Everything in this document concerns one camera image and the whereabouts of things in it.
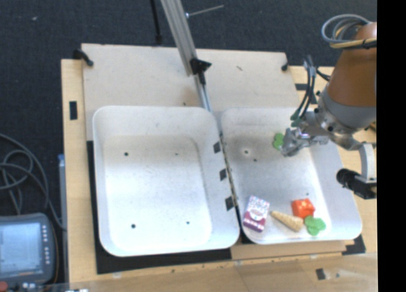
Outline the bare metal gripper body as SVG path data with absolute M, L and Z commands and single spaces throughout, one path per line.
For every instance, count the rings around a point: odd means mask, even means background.
M 299 122 L 299 138 L 305 140 L 307 146 L 331 141 L 345 150 L 358 150 L 362 142 L 353 137 L 357 131 L 340 123 L 324 109 L 307 111 Z

